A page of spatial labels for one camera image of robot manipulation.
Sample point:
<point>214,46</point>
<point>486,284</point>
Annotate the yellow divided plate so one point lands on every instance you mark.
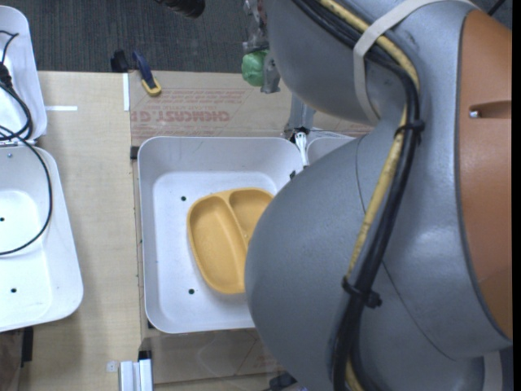
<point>215,238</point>

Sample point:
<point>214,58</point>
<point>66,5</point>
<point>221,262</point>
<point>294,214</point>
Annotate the green toy broccoli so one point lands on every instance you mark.
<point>254,68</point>

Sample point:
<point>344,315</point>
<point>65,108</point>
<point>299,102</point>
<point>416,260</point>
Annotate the white plastic tray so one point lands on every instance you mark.
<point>171,234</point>
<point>36,267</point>
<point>16,96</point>

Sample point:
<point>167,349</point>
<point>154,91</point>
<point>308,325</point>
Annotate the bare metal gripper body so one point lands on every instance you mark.
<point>256,18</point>

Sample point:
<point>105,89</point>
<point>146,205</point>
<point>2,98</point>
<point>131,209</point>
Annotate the brown cardboard board red print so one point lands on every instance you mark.
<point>195,108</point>

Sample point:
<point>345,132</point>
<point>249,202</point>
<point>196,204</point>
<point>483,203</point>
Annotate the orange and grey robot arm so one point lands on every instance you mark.
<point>407,218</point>

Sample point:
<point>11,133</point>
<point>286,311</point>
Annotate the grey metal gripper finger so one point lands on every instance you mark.
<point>271,73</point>

